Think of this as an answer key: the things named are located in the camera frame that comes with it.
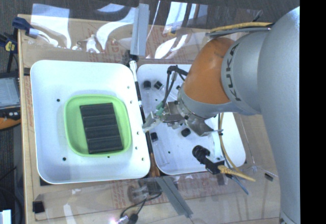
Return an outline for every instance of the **white tray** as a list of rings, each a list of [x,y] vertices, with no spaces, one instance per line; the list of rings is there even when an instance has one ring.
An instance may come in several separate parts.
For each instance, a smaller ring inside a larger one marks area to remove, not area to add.
[[[154,84],[159,80],[163,85],[167,81],[167,69],[170,65],[166,64],[145,64],[139,67],[137,76],[141,89],[141,96],[144,106],[144,113],[147,116],[156,105],[162,101],[163,92],[155,90]],[[189,71],[190,65],[178,65],[179,68]],[[151,91],[145,91],[144,81],[150,81]],[[182,79],[178,76],[168,101],[176,100],[178,90],[176,86],[181,86]],[[218,128],[218,119],[206,120],[206,123],[213,129]],[[150,132],[156,132],[158,141],[152,142],[153,153],[159,169],[167,175],[189,174],[206,171],[205,166],[200,164],[192,155],[192,150],[196,145],[201,145],[212,151],[214,143],[212,137],[197,136],[191,132],[187,137],[181,135],[185,128],[172,129],[167,124],[161,123]],[[236,126],[233,113],[225,113],[223,118],[223,143],[226,151],[236,166],[241,166],[246,160],[246,153]]]
[[[121,64],[47,61],[31,68],[37,169],[51,184],[142,178],[150,159],[133,74]],[[107,94],[127,108],[132,144],[122,153],[86,157],[68,146],[64,128],[64,105],[74,95]]]

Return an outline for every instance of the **transparent plastic wrap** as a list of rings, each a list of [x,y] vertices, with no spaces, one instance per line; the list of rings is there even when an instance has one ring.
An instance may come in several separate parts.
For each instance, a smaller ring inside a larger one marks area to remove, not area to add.
[[[239,168],[256,179],[241,179],[241,185],[226,175],[201,170],[179,172],[139,180],[117,180],[50,185],[36,166],[35,126],[29,69],[39,60],[125,64],[131,49],[137,6],[121,6],[94,0],[33,0],[31,15],[20,14],[38,32],[36,38],[20,32],[20,68],[23,71],[24,143],[26,169],[25,199],[31,223],[123,223],[138,211],[141,223],[230,223],[276,218],[280,211],[280,190],[273,155],[260,116],[234,115],[245,152]],[[211,39],[215,27],[251,22],[260,10],[232,9],[183,2],[140,0],[149,6],[144,55],[138,56],[138,70],[147,64],[191,65]],[[245,33],[225,37],[237,40]],[[103,76],[93,71],[94,76]],[[156,81],[151,81],[152,91]],[[141,91],[146,99],[146,91]],[[152,110],[148,104],[145,113]],[[177,161],[178,154],[160,138],[151,142],[162,168]],[[165,185],[174,184],[169,194]]]

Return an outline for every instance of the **yellow cable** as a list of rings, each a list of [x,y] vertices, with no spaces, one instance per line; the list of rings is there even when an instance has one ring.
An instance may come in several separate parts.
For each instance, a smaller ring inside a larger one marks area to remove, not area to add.
[[[219,130],[222,129],[222,121],[223,121],[223,116],[224,116],[224,113],[221,114],[221,118],[220,118],[220,123],[219,123]],[[222,147],[222,150],[224,152],[224,155],[225,155],[225,158],[228,160],[228,162],[233,166],[233,168],[236,170],[233,171],[233,170],[230,170],[230,172],[227,172],[228,174],[234,174],[234,175],[238,175],[241,174],[241,177],[247,179],[247,180],[250,180],[250,181],[256,181],[255,179],[249,177],[248,175],[244,174],[242,171],[239,170],[239,168],[237,166],[235,166],[235,164],[233,163],[233,161],[230,159],[228,153],[226,152],[226,149],[225,149],[225,146],[224,146],[224,143],[223,143],[223,139],[222,139],[222,136],[219,134],[219,137],[220,137],[220,143],[221,143],[221,147]]]
[[[214,29],[210,30],[210,33],[215,31],[225,31],[225,30],[232,30],[232,29],[242,29],[244,27],[265,27],[268,25],[271,25],[270,22],[245,22],[245,23],[239,23],[235,25],[228,25],[228,26],[219,26]]]

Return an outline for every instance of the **green tray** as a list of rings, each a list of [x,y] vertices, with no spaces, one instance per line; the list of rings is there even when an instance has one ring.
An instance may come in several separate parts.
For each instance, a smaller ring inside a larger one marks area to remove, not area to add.
[[[82,115],[80,113],[79,107],[81,105],[102,103],[113,104],[117,118],[118,128],[121,135],[123,149],[119,151],[89,154]],[[78,155],[89,157],[112,156],[127,151],[131,145],[131,130],[128,112],[125,104],[117,97],[110,95],[90,94],[73,96],[68,99],[65,104],[64,121],[66,137],[69,147]]]

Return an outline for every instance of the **black rectangular object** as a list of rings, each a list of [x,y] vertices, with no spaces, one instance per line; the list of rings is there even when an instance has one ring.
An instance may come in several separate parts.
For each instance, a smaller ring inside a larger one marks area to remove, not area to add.
[[[89,154],[123,149],[112,103],[81,105],[79,108]]]

